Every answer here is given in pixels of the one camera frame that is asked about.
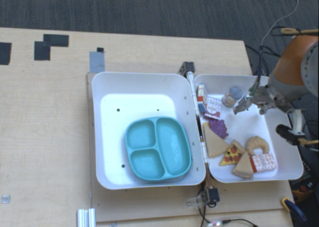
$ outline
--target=toy can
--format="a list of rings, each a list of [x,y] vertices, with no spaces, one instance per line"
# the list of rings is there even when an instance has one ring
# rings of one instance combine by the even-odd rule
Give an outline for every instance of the toy can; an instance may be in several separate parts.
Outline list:
[[[237,87],[233,86],[229,88],[228,93],[222,98],[222,102],[225,106],[232,108],[241,99],[243,92]]]

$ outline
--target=black tape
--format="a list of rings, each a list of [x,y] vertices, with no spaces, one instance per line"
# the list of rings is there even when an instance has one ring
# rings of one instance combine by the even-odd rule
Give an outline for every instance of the black tape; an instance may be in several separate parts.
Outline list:
[[[9,65],[12,43],[0,42],[0,65]]]
[[[219,193],[218,188],[208,188],[208,196],[209,196],[209,206],[214,206],[217,202],[219,202]]]
[[[43,41],[45,46],[69,46],[69,35],[44,34]]]
[[[96,51],[99,53],[104,53],[104,48],[103,47],[98,47],[96,48]]]
[[[50,46],[46,46],[42,41],[34,42],[34,60],[35,61],[49,61],[50,60]]]

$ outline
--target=blue divided plate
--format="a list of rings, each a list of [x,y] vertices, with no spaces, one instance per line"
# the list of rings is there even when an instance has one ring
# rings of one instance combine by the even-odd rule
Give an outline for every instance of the blue divided plate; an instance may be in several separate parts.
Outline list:
[[[185,130],[171,117],[133,122],[125,132],[125,145],[133,172],[144,180],[178,177],[191,166]]]

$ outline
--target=toy pizza slice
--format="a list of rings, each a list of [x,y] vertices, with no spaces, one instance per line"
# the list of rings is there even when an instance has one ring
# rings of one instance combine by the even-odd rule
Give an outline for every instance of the toy pizza slice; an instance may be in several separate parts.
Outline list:
[[[240,157],[239,162],[233,169],[232,173],[242,178],[252,178],[254,176],[253,167],[247,151]]]
[[[215,157],[227,150],[229,145],[210,129],[208,122],[203,123],[203,131],[208,157]]]
[[[245,149],[242,147],[242,145],[239,142],[233,140],[219,166],[238,163],[240,157],[243,155],[244,152]]]

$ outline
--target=table surface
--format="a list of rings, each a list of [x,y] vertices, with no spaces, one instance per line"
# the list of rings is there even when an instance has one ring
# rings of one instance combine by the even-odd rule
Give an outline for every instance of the table surface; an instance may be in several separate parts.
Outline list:
[[[44,34],[69,35],[69,47],[51,47],[50,61],[34,61],[34,42],[43,41]],[[9,204],[0,204],[0,221],[8,227],[76,226],[76,211],[92,206],[90,51],[104,48],[106,71],[176,73],[184,61],[193,61],[196,74],[251,75],[242,41],[0,28],[0,42],[12,43],[10,64],[0,65],[0,196],[11,196]],[[221,202],[208,211],[209,220],[292,226],[280,205],[282,197],[292,200],[288,181],[216,186]],[[97,226],[113,221],[120,227],[200,226],[196,211],[185,213],[170,204],[160,209],[160,217],[133,220],[120,218],[123,211],[132,215],[143,208],[118,207],[115,220]]]

